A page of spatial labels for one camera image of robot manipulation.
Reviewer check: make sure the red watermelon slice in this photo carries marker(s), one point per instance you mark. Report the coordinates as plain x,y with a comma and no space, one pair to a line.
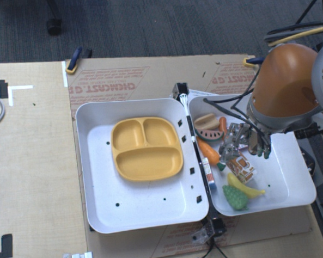
209,136

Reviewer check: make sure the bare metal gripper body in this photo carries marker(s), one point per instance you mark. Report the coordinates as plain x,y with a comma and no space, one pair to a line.
239,134

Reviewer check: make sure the white paper sheet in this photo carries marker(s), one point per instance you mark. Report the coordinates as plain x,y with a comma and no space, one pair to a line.
198,93

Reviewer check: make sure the white and blue packet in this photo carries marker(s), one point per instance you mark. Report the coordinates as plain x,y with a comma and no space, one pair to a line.
209,174

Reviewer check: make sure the orange carrot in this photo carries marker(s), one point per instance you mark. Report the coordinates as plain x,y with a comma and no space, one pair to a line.
208,151

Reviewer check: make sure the orange sausage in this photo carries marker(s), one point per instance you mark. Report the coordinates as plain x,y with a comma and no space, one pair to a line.
223,124

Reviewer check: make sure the green grapes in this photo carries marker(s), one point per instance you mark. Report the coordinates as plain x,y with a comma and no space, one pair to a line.
235,197

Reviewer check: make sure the tan bread bun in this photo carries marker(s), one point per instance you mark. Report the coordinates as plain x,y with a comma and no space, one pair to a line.
206,121

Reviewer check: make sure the yellow divided plate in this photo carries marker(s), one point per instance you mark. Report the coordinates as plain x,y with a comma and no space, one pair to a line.
147,162

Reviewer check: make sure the black chair leg with wheel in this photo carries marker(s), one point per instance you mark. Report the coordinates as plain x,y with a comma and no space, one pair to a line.
54,23

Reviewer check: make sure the black cylinder on white bracket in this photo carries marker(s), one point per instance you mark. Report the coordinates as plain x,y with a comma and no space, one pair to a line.
309,132

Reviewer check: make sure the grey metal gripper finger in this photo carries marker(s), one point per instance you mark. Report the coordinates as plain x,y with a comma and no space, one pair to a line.
224,152
235,151

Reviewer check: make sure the brown cardboard board red print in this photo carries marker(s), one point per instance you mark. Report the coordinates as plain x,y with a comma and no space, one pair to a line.
147,77

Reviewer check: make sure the white plastic tray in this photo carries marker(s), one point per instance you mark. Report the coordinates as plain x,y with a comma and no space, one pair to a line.
144,203
284,178

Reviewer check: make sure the yellow banana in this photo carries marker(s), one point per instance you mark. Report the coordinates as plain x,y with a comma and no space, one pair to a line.
242,187

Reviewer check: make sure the orange and white carton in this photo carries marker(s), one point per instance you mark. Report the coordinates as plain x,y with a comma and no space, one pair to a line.
243,169

